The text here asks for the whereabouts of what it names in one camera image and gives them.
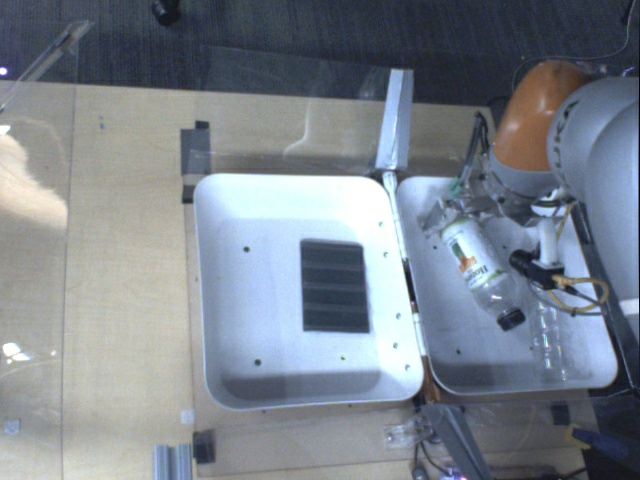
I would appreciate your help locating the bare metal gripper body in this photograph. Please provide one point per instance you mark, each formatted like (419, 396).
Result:
(477, 204)

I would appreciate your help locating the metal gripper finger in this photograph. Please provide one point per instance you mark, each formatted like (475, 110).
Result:
(434, 219)

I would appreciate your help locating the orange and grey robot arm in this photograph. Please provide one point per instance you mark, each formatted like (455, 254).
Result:
(595, 138)

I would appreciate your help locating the labelled clear bottle black cap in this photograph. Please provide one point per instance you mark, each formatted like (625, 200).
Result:
(475, 258)

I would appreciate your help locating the white plastic tray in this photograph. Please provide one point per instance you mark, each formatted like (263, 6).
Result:
(260, 288)
(450, 338)

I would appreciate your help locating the black ribbed rectangular pad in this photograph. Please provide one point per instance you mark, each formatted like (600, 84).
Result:
(334, 286)

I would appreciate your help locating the black cylinder on white bracket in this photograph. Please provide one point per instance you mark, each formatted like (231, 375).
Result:
(546, 248)

